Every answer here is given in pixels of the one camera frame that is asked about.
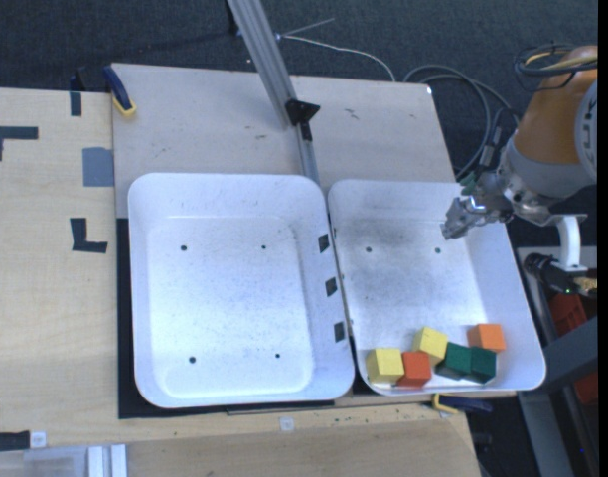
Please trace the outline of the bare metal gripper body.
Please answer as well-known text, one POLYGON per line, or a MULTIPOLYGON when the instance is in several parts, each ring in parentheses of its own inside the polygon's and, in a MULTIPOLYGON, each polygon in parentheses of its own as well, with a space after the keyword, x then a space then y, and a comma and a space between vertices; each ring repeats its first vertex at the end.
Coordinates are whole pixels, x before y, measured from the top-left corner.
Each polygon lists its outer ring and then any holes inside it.
POLYGON ((552 218, 553 199, 530 190, 522 178, 507 170, 471 173, 463 179, 463 203, 468 212, 486 213, 487 224, 514 217, 538 226, 552 218))

